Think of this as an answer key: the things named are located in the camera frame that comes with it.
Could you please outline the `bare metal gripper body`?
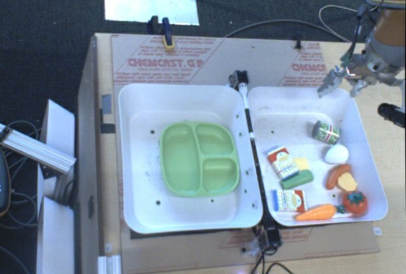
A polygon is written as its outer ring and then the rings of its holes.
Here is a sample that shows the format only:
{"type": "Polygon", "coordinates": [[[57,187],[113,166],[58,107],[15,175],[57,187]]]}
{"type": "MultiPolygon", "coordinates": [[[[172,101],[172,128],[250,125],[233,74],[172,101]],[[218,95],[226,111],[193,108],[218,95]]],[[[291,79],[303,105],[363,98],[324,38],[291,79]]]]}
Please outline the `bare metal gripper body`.
{"type": "Polygon", "coordinates": [[[404,81],[397,78],[403,67],[392,66],[375,53],[346,53],[340,61],[346,72],[344,78],[352,86],[372,86],[378,82],[400,86],[404,81]]]}

